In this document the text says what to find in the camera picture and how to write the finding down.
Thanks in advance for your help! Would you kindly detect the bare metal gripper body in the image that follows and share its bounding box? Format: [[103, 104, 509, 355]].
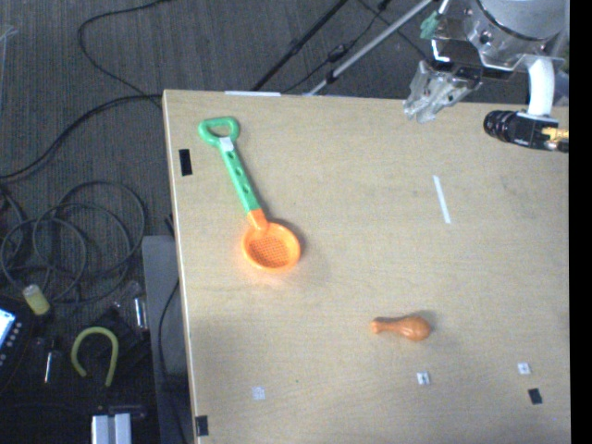
[[430, 3, 565, 90]]

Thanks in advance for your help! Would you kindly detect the green and orange toy sieve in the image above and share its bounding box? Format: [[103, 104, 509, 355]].
[[197, 116, 302, 272]]

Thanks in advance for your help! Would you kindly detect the orange toy chicken drumstick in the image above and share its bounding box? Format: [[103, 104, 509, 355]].
[[369, 314, 433, 342]]

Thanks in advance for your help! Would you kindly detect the black cylinder on white bracket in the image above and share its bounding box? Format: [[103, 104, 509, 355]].
[[482, 56, 571, 154]]

